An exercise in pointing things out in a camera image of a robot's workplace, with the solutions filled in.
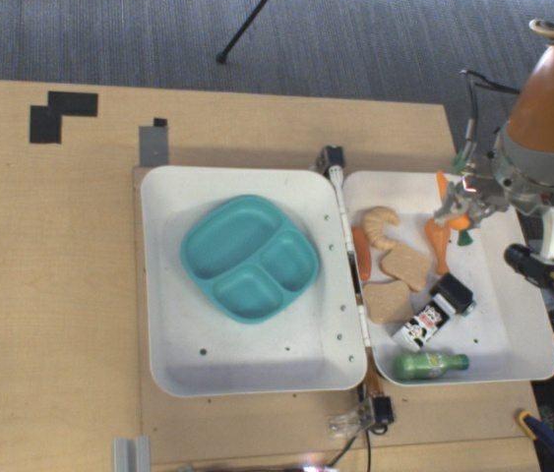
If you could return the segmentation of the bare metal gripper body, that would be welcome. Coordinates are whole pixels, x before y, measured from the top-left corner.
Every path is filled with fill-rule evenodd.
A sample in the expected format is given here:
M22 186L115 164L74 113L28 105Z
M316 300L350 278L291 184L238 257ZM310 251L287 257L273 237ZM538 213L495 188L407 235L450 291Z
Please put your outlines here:
M517 186L522 174L506 156L476 155L466 164L457 185L466 215L493 215L519 207Z

